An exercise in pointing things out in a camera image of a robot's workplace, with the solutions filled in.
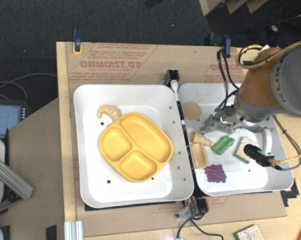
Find beige toy croissant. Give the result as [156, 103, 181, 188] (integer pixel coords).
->
[96, 104, 122, 128]

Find black cylinder on white bracket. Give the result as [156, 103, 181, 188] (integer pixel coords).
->
[243, 128, 276, 168]

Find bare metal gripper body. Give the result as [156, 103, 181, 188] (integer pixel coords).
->
[218, 105, 262, 132]

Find tan round biscuit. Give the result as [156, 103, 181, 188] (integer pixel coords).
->
[182, 101, 203, 121]

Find green toy asparagus bundle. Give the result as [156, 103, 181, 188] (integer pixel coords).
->
[210, 134, 236, 156]

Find thin black and white rod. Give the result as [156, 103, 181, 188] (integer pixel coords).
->
[170, 79, 199, 200]

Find beige toy hot dog bun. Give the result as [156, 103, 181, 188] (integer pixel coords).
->
[190, 142, 209, 170]

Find tan toy ice cream cone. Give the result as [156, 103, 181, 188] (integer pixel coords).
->
[189, 130, 215, 148]

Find brown cardboard board red print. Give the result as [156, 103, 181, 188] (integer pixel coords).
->
[65, 41, 288, 238]

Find purple toy grapes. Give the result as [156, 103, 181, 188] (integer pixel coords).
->
[204, 164, 227, 184]

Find white plastic tray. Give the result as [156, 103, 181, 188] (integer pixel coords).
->
[177, 82, 295, 197]
[73, 84, 195, 209]

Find patterned square sponge green edge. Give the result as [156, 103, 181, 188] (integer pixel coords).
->
[233, 136, 260, 165]
[233, 224, 268, 240]

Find yellow divided plate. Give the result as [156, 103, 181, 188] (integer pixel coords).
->
[98, 111, 174, 183]

